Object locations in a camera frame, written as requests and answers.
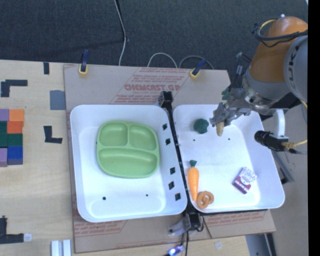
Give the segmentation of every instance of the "wooden table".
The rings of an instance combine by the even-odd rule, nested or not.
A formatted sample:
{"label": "wooden table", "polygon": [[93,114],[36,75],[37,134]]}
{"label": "wooden table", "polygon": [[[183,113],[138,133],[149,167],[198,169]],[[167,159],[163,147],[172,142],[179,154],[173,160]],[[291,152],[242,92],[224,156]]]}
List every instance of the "wooden table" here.
{"label": "wooden table", "polygon": [[[31,233],[32,241],[0,244],[0,255],[50,255],[53,240],[71,240],[73,215],[65,110],[50,109],[50,91],[64,91],[63,63],[0,60],[0,81],[27,80],[28,86],[11,86],[0,98],[1,109],[24,109],[23,164],[0,168],[0,216],[7,234]],[[44,126],[62,143],[45,143]],[[215,246],[220,242],[222,248]],[[172,244],[82,253],[92,256],[160,256]],[[245,236],[190,241],[188,255],[249,256]]]}

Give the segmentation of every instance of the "orange carrot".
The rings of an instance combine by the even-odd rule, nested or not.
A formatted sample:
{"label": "orange carrot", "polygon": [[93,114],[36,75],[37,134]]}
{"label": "orange carrot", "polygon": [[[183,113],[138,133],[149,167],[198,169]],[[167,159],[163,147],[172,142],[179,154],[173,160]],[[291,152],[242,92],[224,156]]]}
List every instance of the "orange carrot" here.
{"label": "orange carrot", "polygon": [[195,167],[196,163],[197,163],[197,161],[195,161],[195,160],[190,161],[191,167],[187,173],[189,189],[190,189],[190,193],[192,195],[192,199],[194,201],[197,200],[198,184],[199,184],[199,170]]}

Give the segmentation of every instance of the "green plate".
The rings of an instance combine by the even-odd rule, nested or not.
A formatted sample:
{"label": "green plate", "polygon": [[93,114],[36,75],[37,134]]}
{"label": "green plate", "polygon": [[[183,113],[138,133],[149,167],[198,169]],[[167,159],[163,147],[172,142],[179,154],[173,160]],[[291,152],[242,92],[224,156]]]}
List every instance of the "green plate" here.
{"label": "green plate", "polygon": [[159,144],[148,126],[128,121],[104,123],[97,136],[98,164],[106,174],[146,178],[159,167]]}

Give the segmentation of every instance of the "pretzel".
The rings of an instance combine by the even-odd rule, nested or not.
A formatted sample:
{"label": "pretzel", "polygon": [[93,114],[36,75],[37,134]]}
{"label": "pretzel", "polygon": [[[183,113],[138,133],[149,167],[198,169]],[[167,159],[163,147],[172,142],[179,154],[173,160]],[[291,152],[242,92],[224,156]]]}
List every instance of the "pretzel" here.
{"label": "pretzel", "polygon": [[196,198],[196,204],[200,209],[205,209],[214,202],[214,195],[209,191],[202,191]]}

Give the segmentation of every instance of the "cardboard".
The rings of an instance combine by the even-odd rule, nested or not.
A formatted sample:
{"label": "cardboard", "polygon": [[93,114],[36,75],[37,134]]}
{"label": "cardboard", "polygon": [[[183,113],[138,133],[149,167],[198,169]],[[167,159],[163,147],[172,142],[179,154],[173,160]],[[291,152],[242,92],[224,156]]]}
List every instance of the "cardboard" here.
{"label": "cardboard", "polygon": [[[159,104],[161,91],[171,91],[172,107],[182,104],[218,104],[221,92],[230,84],[225,70],[201,70],[194,79],[190,69],[89,65],[87,75],[79,74],[78,64],[64,65],[64,86],[69,147],[69,166],[76,253],[132,248],[159,244],[179,244],[181,235],[169,235],[168,227],[181,215],[90,223],[77,210],[73,168],[70,112],[88,104]],[[269,210],[219,213],[203,217],[202,232],[190,232],[189,239],[274,232]]]}

